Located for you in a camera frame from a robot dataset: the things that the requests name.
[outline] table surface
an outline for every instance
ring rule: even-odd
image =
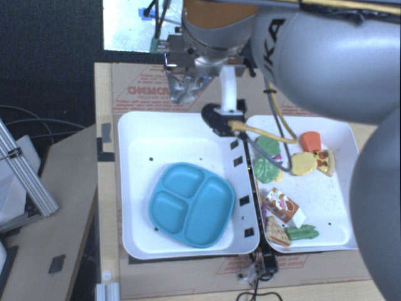
[[[96,136],[102,137],[102,125],[111,124],[113,130],[112,64],[95,64]],[[361,149],[375,130],[369,125],[350,124],[357,147]],[[103,152],[114,152],[113,132],[103,143]],[[100,266],[102,283],[120,281],[118,254],[118,226],[116,180],[114,162],[98,163],[98,205],[100,227]],[[384,300],[371,280],[260,289],[260,293],[275,291],[283,300]],[[174,297],[148,298],[147,300],[235,300],[239,292],[205,293]],[[275,300],[274,296],[263,300]]]

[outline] cardboard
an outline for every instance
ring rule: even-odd
[[[251,78],[246,71],[237,79],[238,98],[245,98],[246,117],[269,115],[271,110],[264,91],[260,71]],[[163,67],[160,65],[114,64],[112,65],[113,125],[131,110],[162,112],[200,112],[207,103],[220,103],[219,79],[200,93],[192,103],[176,105],[169,99],[169,88]],[[316,116],[291,103],[283,94],[276,98],[284,115]],[[118,239],[120,262],[120,296],[122,300],[146,297],[165,297],[192,293],[242,290],[246,284],[238,283],[236,273],[248,267],[248,255],[195,258],[142,262],[130,258],[121,241],[121,198],[118,163],[118,135],[114,128],[116,158],[116,189],[118,213]],[[368,280],[359,251],[329,251],[277,256],[279,272],[260,287],[285,287],[330,282]]]

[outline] white tray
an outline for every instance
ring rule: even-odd
[[[269,244],[281,253],[357,249],[348,207],[350,181],[358,157],[351,128],[346,123],[319,117],[286,117],[286,120],[298,136],[308,131],[320,133],[322,149],[331,149],[335,153],[336,169],[331,177],[315,170],[305,176],[284,173],[281,182],[258,182],[262,194],[276,187],[298,203],[306,215],[304,224],[315,225],[320,232],[312,240],[293,241],[287,248],[273,242]],[[253,116],[247,123],[279,135],[272,116]],[[249,136],[252,140],[258,137],[254,133],[249,133]],[[287,166],[284,146],[280,146],[283,164]],[[291,155],[303,152],[299,144],[289,145],[289,150]],[[251,147],[250,152],[252,162],[259,158],[259,153]],[[283,224],[278,218],[276,220],[280,225]]]
[[[258,247],[258,222],[241,141],[217,136],[200,114],[163,112],[125,114],[118,122],[118,138],[122,236],[130,255],[143,260],[237,255]],[[238,145],[231,149],[235,142]],[[242,164],[234,167],[234,160],[240,157]],[[176,162],[188,162],[216,173],[231,184],[236,194],[229,224],[221,239],[209,248],[193,248],[156,231],[148,215],[157,181]],[[245,197],[249,202],[243,199],[241,202],[245,204],[241,205],[240,199]]]

